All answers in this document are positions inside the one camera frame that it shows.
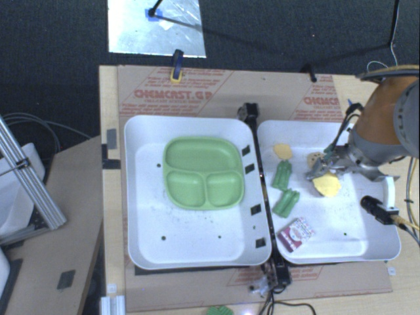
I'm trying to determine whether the white plastic tray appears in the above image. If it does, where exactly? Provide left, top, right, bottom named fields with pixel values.
left=123, top=115, right=273, bottom=271
left=257, top=119, right=402, bottom=265

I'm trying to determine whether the black cylinder on white bracket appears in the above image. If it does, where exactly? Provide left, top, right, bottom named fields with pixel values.
left=360, top=175, right=400, bottom=226

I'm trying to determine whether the green asparagus bundle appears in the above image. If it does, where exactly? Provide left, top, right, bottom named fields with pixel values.
left=272, top=188, right=301, bottom=219
left=271, top=160, right=293, bottom=191

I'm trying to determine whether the brown cardboard board red print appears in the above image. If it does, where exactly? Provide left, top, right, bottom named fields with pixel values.
left=117, top=64, right=394, bottom=313

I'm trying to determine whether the thin black rod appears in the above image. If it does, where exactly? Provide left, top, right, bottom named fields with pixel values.
left=248, top=118, right=284, bottom=274

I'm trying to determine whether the tan chocolate chip biscuit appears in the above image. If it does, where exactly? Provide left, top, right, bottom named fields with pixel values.
left=306, top=152, right=326, bottom=169

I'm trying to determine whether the green divided plate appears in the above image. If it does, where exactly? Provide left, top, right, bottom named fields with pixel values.
left=162, top=136, right=247, bottom=211

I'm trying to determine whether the small yellow crisp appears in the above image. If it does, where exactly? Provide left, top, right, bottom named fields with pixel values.
left=273, top=143, right=293, bottom=160

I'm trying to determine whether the green ridged toy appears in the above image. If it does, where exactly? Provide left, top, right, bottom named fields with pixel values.
left=205, top=304, right=235, bottom=315

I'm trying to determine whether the large yellow crisp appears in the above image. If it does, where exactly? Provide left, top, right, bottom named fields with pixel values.
left=312, top=171, right=343, bottom=198

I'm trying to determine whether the pink and maroon packet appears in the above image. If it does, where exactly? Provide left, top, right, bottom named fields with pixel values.
left=277, top=217, right=316, bottom=253

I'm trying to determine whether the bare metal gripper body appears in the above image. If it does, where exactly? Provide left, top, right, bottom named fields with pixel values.
left=323, top=144, right=400, bottom=182

